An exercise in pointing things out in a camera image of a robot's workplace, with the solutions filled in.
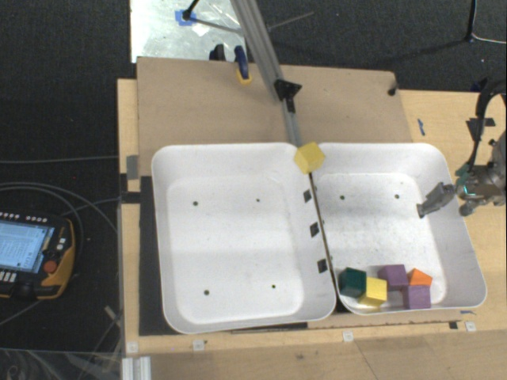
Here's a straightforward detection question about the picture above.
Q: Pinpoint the orange cube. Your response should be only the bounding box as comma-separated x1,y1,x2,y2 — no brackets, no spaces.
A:
406,268,433,288

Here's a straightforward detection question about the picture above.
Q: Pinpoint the dark green cube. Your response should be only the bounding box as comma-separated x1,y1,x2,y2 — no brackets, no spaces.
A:
338,267,368,298

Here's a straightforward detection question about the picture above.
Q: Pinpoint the yellow cube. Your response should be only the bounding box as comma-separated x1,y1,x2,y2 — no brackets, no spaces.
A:
293,141,326,175
358,276,388,308

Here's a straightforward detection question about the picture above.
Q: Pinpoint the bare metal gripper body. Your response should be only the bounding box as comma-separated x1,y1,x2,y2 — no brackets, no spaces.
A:
457,160,507,207

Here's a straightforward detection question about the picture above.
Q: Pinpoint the thin black rod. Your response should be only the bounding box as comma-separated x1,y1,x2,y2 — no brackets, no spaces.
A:
308,171,339,295

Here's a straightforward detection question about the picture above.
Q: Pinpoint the purple cube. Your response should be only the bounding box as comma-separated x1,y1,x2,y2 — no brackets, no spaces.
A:
401,285,433,311
376,264,410,292

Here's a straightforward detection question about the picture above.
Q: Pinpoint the white plastic tray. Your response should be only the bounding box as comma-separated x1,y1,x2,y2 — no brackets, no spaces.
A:
151,142,338,335
308,142,488,317

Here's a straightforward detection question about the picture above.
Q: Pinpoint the brown cardboard board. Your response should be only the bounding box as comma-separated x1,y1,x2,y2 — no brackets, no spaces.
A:
136,56,464,331

